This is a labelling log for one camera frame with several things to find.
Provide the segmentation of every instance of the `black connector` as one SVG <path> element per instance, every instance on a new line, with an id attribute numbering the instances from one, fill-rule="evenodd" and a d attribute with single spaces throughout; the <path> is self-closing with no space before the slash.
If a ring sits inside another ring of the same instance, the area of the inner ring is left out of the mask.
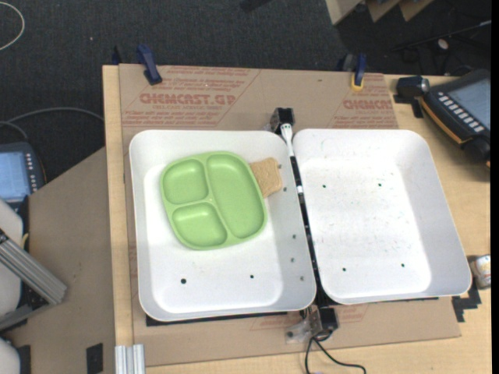
<path id="1" fill-rule="evenodd" d="M 295 124 L 293 108 L 275 108 L 270 121 L 272 132 L 280 136 L 281 125 L 284 125 L 285 123 L 288 123 L 291 126 Z"/>
<path id="2" fill-rule="evenodd" d="M 408 76 L 397 82 L 397 95 L 401 98 L 421 97 L 430 90 L 430 82 L 422 76 Z"/>
<path id="3" fill-rule="evenodd" d="M 319 308 L 319 316 L 323 330 L 331 331 L 331 333 L 333 333 L 339 328 L 338 317 L 333 308 L 328 306 Z"/>

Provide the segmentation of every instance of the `cracker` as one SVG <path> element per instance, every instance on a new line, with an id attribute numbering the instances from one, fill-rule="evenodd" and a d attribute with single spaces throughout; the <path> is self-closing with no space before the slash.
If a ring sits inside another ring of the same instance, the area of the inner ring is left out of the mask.
<path id="1" fill-rule="evenodd" d="M 279 173 L 279 163 L 274 158 L 267 158 L 263 161 L 249 164 L 255 178 L 257 179 L 262 196 L 267 198 L 270 194 L 282 188 L 281 174 Z"/>

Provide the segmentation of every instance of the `black clip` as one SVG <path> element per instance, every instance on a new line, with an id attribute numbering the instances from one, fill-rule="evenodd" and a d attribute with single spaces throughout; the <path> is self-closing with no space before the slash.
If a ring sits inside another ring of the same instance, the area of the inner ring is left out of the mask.
<path id="1" fill-rule="evenodd" d="M 137 47 L 137 59 L 140 64 L 146 66 L 143 74 L 146 76 L 147 81 L 151 86 L 161 83 L 163 79 L 157 71 L 156 63 L 154 62 L 154 55 L 152 50 L 145 44 L 139 44 Z"/>

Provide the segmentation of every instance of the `screen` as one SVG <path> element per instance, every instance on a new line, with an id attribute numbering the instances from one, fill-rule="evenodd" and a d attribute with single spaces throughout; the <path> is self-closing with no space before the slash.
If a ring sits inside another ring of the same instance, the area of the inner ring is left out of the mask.
<path id="1" fill-rule="evenodd" d="M 453 90 L 449 92 L 449 97 L 490 130 L 490 81 L 488 79 Z"/>
<path id="2" fill-rule="evenodd" d="M 21 201 L 30 194 L 30 183 L 22 152 L 0 153 L 0 198 Z"/>

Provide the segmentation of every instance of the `yellow clip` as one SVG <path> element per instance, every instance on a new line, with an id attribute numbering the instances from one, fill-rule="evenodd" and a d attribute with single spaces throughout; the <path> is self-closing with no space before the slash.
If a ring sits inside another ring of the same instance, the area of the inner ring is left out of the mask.
<path id="1" fill-rule="evenodd" d="M 364 88 L 364 78 L 360 81 L 360 86 L 356 85 L 356 74 L 352 74 L 352 81 L 350 82 L 350 87 L 353 91 L 361 91 Z"/>

